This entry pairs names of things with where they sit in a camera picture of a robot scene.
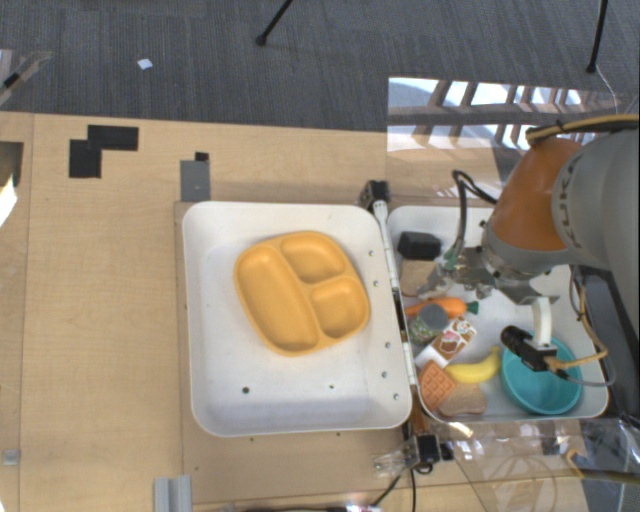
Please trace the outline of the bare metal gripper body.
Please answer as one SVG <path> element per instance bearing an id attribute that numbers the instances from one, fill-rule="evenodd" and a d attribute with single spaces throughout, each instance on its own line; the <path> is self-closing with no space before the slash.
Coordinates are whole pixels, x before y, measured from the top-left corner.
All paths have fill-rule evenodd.
<path id="1" fill-rule="evenodd" d="M 503 294 L 518 306 L 533 305 L 539 299 L 550 304 L 559 300 L 558 294 L 541 294 L 531 286 L 532 276 L 521 274 L 503 265 L 503 261 L 482 246 L 452 247 L 444 260 L 457 259 L 455 283 L 472 291 L 478 300 L 488 298 L 493 291 Z"/>

